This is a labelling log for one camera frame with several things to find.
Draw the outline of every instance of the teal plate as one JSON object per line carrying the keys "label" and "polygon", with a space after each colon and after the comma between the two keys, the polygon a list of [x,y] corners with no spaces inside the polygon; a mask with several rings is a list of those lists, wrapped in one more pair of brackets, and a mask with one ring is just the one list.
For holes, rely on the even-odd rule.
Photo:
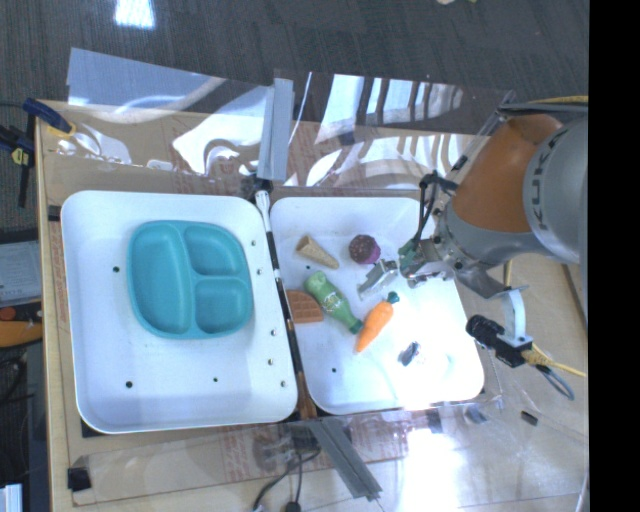
{"label": "teal plate", "polygon": [[142,224],[129,242],[127,280],[138,321],[164,338],[227,336],[253,312],[242,246],[214,224]]}

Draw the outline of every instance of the gray floor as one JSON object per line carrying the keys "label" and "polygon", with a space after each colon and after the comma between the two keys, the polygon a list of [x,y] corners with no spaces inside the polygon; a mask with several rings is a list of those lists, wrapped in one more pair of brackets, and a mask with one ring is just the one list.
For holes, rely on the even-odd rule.
{"label": "gray floor", "polygon": [[[589,91],[588,0],[151,3],[153,30],[115,24],[114,0],[1,2],[0,125],[25,128],[12,105],[27,97],[67,99],[72,48],[265,85],[283,69],[513,89],[521,101]],[[37,236],[33,172],[24,207],[20,179],[0,154],[0,241]],[[27,469],[27,414],[26,403],[0,410],[2,448],[18,461],[6,480]]]}

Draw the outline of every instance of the orange carrot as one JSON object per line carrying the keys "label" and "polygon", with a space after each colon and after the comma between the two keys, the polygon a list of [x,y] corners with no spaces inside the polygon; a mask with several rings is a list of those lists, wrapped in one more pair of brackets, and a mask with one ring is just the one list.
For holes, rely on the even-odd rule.
{"label": "orange carrot", "polygon": [[356,352],[362,352],[373,340],[378,337],[380,331],[389,323],[393,316],[393,305],[400,297],[396,292],[390,292],[386,300],[378,302],[364,321],[364,327],[358,336]]}

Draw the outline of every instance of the white tray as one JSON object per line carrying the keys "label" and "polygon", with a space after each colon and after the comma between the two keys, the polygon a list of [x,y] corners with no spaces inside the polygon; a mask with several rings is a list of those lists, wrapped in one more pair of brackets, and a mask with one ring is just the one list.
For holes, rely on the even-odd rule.
{"label": "white tray", "polygon": [[[411,289],[397,276],[379,294],[365,300],[358,296],[357,286],[373,265],[351,260],[351,239],[371,235],[383,259],[397,260],[398,249],[415,234],[418,212],[418,201],[408,198],[291,197],[272,207],[271,224],[287,289],[302,290],[307,277],[323,270],[360,319],[389,291],[400,296],[391,322],[360,354],[354,352],[356,337],[328,315],[322,322],[295,326],[309,392],[328,413],[418,410],[436,402],[471,399],[482,389],[482,364],[465,331],[467,318],[452,281],[432,279]],[[432,231],[430,223],[423,236]],[[297,254],[295,246],[304,235],[338,259],[340,267],[331,270]],[[404,366],[399,355],[413,341],[421,345],[420,354]]]}
{"label": "white tray", "polygon": [[[82,191],[65,201],[61,220],[76,401],[90,427],[116,434],[275,422],[293,412],[298,390],[255,206],[227,196]],[[242,329],[166,339],[138,322],[127,247],[154,220],[208,222],[236,236],[255,305]]]}

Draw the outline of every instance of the toy bottle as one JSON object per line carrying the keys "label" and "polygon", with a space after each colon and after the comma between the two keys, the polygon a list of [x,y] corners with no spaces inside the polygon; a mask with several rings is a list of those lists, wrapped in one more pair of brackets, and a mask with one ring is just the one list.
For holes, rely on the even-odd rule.
{"label": "toy bottle", "polygon": [[362,321],[353,315],[347,298],[324,272],[318,270],[309,276],[304,282],[304,289],[313,295],[325,313],[342,322],[352,334],[360,332]]}

